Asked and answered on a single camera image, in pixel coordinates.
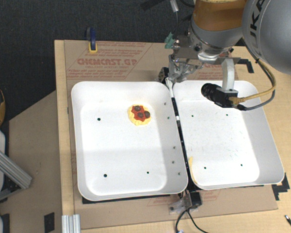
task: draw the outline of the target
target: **black floor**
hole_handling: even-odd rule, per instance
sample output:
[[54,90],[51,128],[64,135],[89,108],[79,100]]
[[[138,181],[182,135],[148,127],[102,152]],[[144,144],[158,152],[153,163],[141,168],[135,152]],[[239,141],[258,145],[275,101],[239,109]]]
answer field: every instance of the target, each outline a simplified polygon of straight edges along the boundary
[[[193,8],[178,2],[179,17]],[[55,90],[54,40],[163,42],[176,19],[168,0],[0,0],[0,89],[10,120]],[[188,22],[181,24],[184,33]]]

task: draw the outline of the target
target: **toy pizza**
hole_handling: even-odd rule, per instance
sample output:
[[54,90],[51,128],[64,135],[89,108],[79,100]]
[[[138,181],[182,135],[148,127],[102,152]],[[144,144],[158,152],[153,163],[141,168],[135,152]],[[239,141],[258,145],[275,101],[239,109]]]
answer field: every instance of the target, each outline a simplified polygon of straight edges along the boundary
[[151,120],[149,110],[143,105],[133,105],[128,109],[129,119],[136,126],[146,125]]

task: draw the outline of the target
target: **blue clamp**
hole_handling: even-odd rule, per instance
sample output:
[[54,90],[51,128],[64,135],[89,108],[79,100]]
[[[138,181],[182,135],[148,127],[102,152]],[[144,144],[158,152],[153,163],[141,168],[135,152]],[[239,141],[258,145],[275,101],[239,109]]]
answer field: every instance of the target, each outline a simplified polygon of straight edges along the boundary
[[96,42],[96,31],[93,28],[87,28],[85,38],[88,40],[88,49],[90,53],[96,53],[98,51]]

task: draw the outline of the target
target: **electrical connector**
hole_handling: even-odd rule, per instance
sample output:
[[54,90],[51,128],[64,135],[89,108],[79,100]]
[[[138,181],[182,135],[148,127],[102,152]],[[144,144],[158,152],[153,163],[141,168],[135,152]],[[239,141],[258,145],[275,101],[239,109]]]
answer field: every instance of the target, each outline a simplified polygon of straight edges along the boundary
[[165,38],[164,42],[166,43],[166,45],[165,45],[166,49],[172,48],[174,41],[175,41],[173,37],[174,37],[174,35],[170,32],[169,35]]
[[177,0],[170,0],[169,2],[170,2],[171,9],[173,10],[173,12],[178,12],[179,8],[178,8]]

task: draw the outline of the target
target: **cardboard sheet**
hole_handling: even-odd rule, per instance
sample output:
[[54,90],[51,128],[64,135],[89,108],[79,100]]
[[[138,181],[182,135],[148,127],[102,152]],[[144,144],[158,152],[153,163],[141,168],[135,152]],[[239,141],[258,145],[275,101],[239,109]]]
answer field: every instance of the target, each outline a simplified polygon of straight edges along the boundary
[[[164,44],[132,42],[98,42],[98,52],[90,54],[88,42],[65,40],[65,65],[69,111],[71,160],[75,213],[81,216],[81,228],[99,228],[147,222],[174,220],[168,205],[178,195],[99,203],[82,203],[77,187],[77,167],[72,117],[71,89],[80,81],[155,81],[160,69],[168,66],[172,50]],[[221,80],[221,66],[205,65],[188,77],[189,80]],[[277,209],[272,187],[256,186],[204,191],[203,205],[194,217]]]
[[9,157],[32,177],[28,189],[0,203],[0,215],[9,214],[10,233],[46,232],[47,217],[52,233],[61,232],[56,111],[56,92],[52,92],[9,121]]

